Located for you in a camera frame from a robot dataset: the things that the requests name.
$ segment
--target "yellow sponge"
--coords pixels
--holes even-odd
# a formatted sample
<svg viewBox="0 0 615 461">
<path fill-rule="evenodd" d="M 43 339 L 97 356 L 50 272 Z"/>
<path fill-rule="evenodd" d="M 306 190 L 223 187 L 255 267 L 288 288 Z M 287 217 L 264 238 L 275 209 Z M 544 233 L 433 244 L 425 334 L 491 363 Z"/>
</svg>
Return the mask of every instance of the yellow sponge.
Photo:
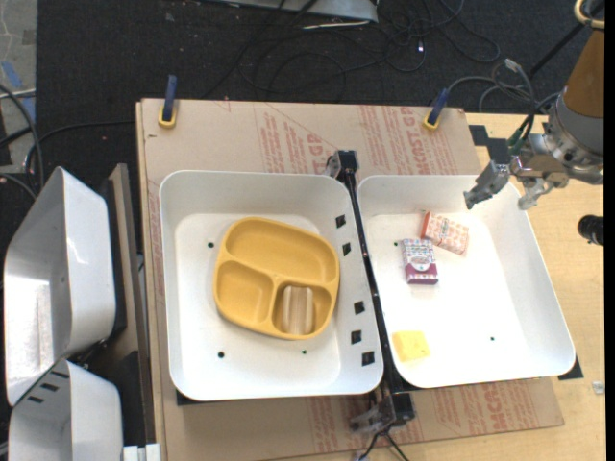
<svg viewBox="0 0 615 461">
<path fill-rule="evenodd" d="M 423 331 L 396 331 L 393 346 L 403 362 L 430 356 L 430 347 Z"/>
</svg>

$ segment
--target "white tray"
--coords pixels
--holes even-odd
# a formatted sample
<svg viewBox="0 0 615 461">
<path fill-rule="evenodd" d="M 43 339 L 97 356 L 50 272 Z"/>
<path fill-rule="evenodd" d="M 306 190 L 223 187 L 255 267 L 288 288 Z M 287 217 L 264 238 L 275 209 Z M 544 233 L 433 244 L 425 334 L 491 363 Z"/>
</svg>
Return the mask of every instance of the white tray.
<svg viewBox="0 0 615 461">
<path fill-rule="evenodd" d="M 115 386 L 61 360 L 12 410 L 9 459 L 118 461 L 122 437 Z"/>
<path fill-rule="evenodd" d="M 338 228 L 341 215 L 345 224 Z M 318 336 L 283 340 L 219 315 L 212 290 L 217 247 L 229 226 L 246 216 L 314 231 L 337 249 L 338 301 Z M 352 395 L 378 386 L 383 365 L 376 317 L 351 199 L 340 182 L 315 175 L 179 171 L 160 186 L 160 219 L 170 374 L 182 394 L 239 400 Z M 344 255 L 347 243 L 351 250 Z M 360 331 L 354 344 L 353 331 Z"/>
<path fill-rule="evenodd" d="M 115 307 L 107 204 L 57 167 L 5 259 L 9 403 L 61 358 L 108 338 Z"/>
<path fill-rule="evenodd" d="M 393 352 L 395 366 L 422 388 L 564 374 L 575 348 L 528 215 L 517 208 L 519 193 L 509 184 L 468 210 L 463 191 L 473 183 L 472 176 L 376 176 L 358 188 L 389 340 L 420 330 L 430 348 L 430 356 L 406 362 Z M 419 236 L 423 209 L 470 228 L 466 255 L 435 248 L 433 286 L 406 283 L 394 245 Z"/>
</svg>

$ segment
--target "yellow clamp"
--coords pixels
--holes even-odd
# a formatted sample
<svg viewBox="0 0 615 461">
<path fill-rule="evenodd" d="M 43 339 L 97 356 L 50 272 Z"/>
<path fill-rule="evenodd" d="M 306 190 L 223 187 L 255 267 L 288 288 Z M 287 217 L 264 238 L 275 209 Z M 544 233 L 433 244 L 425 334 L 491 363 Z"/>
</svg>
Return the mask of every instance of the yellow clamp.
<svg viewBox="0 0 615 461">
<path fill-rule="evenodd" d="M 158 113 L 158 124 L 163 128 L 171 129 L 175 128 L 175 120 L 177 119 L 177 108 L 173 107 L 173 113 L 171 114 L 171 119 L 165 121 L 162 115 L 164 111 L 164 106 L 160 106 L 160 111 Z"/>
<path fill-rule="evenodd" d="M 442 115 L 441 114 L 438 115 L 437 119 L 435 120 L 435 123 L 430 123 L 429 121 L 430 115 L 431 113 L 426 114 L 425 119 L 423 120 L 423 126 L 427 128 L 428 130 L 435 132 L 438 129 L 438 126 L 440 125 L 440 118 L 442 117 Z"/>
</svg>

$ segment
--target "yellow plate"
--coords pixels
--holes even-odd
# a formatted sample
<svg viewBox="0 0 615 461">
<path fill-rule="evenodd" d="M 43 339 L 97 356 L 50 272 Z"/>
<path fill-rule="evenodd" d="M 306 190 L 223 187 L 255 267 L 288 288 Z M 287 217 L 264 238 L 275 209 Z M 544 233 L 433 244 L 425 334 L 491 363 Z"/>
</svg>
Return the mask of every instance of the yellow plate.
<svg viewBox="0 0 615 461">
<path fill-rule="evenodd" d="M 299 305 L 288 307 L 284 291 L 307 287 L 305 312 L 310 332 L 287 332 L 289 312 L 302 319 Z M 225 234 L 213 275 L 218 311 L 242 327 L 289 340 L 312 338 L 329 324 L 339 288 L 339 259 L 324 237 L 282 222 L 246 217 Z"/>
</svg>

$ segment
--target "small box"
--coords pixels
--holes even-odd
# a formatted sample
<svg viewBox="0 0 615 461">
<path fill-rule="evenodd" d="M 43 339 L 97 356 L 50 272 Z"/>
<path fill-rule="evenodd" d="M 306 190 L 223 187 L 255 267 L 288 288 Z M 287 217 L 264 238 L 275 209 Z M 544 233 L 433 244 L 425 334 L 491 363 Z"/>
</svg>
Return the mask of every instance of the small box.
<svg viewBox="0 0 615 461">
<path fill-rule="evenodd" d="M 404 239 L 402 251 L 408 283 L 434 285 L 438 282 L 438 271 L 435 266 L 431 241 L 428 239 Z"/>
<path fill-rule="evenodd" d="M 463 255 L 468 248 L 468 236 L 466 226 L 430 211 L 425 214 L 421 238 L 429 239 L 438 248 Z"/>
</svg>

